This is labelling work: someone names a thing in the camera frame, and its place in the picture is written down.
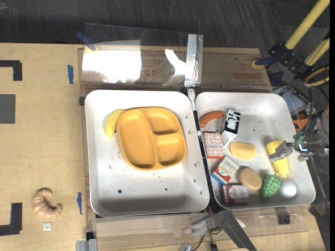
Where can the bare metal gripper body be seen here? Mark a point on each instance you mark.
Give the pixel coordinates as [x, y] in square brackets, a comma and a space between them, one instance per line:
[311, 148]

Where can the orange sausage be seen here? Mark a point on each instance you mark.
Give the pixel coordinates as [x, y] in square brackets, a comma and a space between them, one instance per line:
[209, 117]

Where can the tan croissant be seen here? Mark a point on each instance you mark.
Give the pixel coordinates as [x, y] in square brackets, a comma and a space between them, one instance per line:
[43, 205]

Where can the small white square tile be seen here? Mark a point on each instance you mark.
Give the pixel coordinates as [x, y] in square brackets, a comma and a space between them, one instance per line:
[47, 226]

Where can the yellow banana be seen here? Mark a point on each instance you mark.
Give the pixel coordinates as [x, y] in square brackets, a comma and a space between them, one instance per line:
[111, 124]

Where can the yellow bottle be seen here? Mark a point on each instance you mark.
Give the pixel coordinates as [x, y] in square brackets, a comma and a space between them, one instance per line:
[281, 166]

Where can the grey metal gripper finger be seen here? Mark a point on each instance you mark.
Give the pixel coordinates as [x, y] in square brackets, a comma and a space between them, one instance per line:
[279, 150]

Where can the white egg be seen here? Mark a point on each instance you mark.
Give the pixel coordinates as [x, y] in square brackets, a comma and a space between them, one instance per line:
[288, 189]

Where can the tan round biscuit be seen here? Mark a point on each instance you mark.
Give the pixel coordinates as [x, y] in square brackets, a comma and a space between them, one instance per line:
[250, 179]

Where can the blue and orange carton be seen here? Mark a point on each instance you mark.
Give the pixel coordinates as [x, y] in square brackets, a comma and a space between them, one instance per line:
[225, 170]

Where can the orange divided plate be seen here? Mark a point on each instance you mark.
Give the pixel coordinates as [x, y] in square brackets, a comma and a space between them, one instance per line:
[133, 140]

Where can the red and white packet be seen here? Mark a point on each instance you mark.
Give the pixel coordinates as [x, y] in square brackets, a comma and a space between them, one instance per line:
[235, 194]

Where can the green grapes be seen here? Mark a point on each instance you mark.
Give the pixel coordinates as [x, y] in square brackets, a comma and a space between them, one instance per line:
[270, 187]

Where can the white plastic tray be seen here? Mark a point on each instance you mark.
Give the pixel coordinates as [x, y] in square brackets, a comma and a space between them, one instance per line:
[146, 189]
[264, 119]

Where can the black and white carton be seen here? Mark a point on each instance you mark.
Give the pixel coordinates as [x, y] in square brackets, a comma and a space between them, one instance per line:
[231, 123]

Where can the yellow bread slice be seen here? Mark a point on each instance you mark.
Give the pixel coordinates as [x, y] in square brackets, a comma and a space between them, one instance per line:
[243, 151]

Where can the thin black and white rod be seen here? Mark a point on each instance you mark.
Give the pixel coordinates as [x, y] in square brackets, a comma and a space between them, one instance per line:
[200, 137]

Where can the orange and white carton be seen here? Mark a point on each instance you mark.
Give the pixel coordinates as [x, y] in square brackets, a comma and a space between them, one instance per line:
[213, 145]

